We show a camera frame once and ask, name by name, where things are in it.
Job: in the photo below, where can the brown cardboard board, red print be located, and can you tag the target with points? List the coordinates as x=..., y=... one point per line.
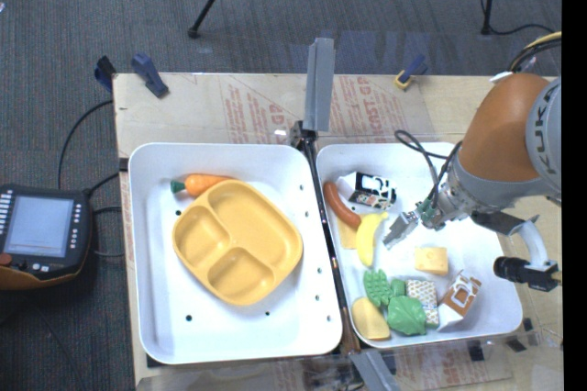
x=257, y=109

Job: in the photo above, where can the black and white carton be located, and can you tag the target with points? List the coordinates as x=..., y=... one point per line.
x=373, y=192

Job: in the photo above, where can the small green toy piece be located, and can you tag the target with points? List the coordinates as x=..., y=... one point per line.
x=398, y=288

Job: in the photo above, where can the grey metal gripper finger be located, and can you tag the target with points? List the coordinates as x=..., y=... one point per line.
x=390, y=237
x=408, y=221

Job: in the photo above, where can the yellow cheese wedge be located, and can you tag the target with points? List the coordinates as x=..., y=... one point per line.
x=431, y=260

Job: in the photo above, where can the orange and white carton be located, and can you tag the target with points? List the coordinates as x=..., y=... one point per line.
x=458, y=297

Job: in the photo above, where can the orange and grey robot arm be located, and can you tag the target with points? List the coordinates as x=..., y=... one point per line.
x=500, y=137

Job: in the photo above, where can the yellow banana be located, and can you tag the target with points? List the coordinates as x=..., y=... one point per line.
x=366, y=237

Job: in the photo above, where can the orange carrot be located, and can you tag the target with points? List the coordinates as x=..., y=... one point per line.
x=202, y=183

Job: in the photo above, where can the orange patterned white packet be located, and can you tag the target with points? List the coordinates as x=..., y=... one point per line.
x=424, y=295

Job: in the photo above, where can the black cylinder on white bracket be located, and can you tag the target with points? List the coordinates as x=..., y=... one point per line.
x=523, y=271

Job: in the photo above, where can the yellow cheese slice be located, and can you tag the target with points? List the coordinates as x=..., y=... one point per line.
x=347, y=235

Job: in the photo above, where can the white plastic tray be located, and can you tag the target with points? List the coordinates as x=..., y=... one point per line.
x=284, y=329
x=477, y=251

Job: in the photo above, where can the yellow divided plate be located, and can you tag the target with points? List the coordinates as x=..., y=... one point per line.
x=238, y=242

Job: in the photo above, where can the red-brown sausage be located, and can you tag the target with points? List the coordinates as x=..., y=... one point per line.
x=339, y=206

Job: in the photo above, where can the green lettuce leaf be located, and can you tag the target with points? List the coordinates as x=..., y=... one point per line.
x=406, y=316

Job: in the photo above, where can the yellow oval toy bread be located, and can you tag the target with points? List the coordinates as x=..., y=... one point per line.
x=369, y=319

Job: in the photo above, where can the green ribbed toy vegetable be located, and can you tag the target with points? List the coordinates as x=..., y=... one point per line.
x=376, y=287

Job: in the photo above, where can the thin black and white rod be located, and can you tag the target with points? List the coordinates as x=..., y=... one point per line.
x=326, y=233

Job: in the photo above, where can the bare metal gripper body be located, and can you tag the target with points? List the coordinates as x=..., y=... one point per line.
x=451, y=206

